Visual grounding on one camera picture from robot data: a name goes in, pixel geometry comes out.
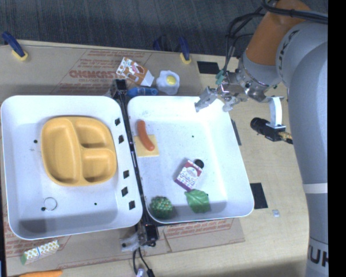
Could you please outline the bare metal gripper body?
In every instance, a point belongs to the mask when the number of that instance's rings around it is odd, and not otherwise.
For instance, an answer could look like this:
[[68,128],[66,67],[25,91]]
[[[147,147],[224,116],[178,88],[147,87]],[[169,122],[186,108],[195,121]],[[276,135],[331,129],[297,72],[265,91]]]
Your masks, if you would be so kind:
[[234,72],[226,72],[217,93],[223,98],[235,97],[240,102],[248,98],[262,103],[266,92],[272,87],[254,78],[245,68],[237,68]]

